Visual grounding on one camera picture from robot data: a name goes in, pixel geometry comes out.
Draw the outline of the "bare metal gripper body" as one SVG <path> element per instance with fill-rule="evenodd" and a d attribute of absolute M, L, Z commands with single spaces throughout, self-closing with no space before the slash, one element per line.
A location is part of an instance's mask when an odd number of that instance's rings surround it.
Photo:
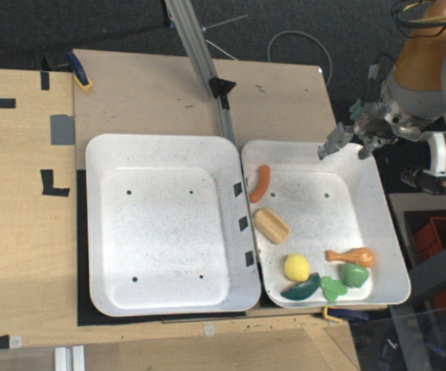
<path fill-rule="evenodd" d="M 438 116 L 412 114 L 394 100 L 365 103 L 357 100 L 352 105 L 353 132 L 363 141 L 367 138 L 419 141 L 424 130 L 437 119 Z"/>

